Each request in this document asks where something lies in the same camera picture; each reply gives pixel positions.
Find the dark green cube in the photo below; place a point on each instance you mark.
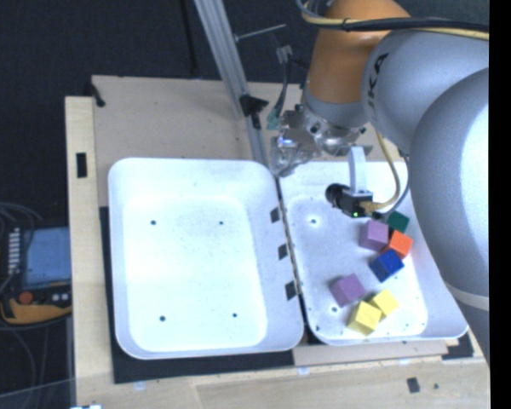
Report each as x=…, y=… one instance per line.
x=398, y=221

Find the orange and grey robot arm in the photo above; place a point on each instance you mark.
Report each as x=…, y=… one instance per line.
x=434, y=113

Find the orange cube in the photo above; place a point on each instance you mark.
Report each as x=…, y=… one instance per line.
x=401, y=243

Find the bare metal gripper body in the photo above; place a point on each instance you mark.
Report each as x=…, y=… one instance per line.
x=313, y=132

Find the black cylinder on white bracket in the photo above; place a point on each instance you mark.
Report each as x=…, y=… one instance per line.
x=350, y=198

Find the white plastic tray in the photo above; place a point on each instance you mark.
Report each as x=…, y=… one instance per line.
x=196, y=262
x=323, y=254

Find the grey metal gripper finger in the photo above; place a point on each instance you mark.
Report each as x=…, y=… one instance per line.
x=279, y=162
x=299, y=158

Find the blue cube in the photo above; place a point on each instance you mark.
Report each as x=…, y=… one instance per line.
x=386, y=265

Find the yellow cube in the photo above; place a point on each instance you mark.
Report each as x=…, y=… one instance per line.
x=364, y=318
x=385, y=301

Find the purple cube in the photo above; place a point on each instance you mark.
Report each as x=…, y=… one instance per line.
x=374, y=234
x=347, y=289

